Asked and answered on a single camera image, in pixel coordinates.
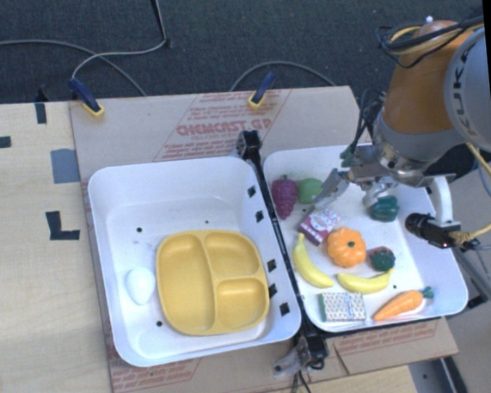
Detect orange carrot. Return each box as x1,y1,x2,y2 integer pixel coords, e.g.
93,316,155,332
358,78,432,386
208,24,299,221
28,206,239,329
370,285,438,322

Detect thin black rod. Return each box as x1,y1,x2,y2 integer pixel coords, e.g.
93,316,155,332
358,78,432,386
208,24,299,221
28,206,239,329
248,151,314,341

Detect black cylinder on white bracket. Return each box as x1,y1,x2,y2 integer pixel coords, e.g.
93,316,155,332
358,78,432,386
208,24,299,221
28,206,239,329
399,174,464,254

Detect black block with wires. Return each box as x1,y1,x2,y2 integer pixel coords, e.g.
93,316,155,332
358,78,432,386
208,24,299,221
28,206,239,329
233,128,265,162
293,330,331,372

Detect red strawberry green top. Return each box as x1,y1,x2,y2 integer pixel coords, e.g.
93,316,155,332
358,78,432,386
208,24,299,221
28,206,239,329
367,244,398,274

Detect white egg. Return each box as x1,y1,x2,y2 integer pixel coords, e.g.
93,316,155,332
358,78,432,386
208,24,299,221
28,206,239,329
124,266,159,308

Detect maroon and white carton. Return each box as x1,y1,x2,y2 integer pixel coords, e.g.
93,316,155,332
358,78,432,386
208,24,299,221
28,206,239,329
295,206,344,249

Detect green bell pepper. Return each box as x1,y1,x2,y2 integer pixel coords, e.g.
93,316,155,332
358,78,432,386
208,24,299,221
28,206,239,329
366,194,402,225

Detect purple grapes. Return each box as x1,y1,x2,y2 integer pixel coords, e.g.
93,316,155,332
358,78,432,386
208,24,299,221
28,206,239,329
268,174,301,221

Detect orange pumpkin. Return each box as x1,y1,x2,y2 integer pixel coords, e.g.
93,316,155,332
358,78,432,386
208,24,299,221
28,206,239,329
323,224,370,271

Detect yellow banana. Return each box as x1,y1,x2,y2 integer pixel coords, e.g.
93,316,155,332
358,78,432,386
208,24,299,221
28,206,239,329
290,229,335,292
335,266,398,298

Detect green apple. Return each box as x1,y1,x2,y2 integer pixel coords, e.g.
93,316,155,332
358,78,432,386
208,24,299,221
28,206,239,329
295,176,326,206

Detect white plastic tray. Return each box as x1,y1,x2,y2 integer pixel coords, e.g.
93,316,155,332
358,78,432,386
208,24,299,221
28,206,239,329
261,133,472,339
85,149,306,372

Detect brown cardboard board red print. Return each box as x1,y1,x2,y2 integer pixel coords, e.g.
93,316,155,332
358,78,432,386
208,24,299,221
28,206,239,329
67,65,463,393

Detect yellow divided plate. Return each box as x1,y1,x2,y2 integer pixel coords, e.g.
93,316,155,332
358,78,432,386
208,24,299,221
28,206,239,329
151,224,274,341

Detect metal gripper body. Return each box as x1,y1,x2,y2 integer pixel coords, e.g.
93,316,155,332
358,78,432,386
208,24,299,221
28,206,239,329
344,138,436,195

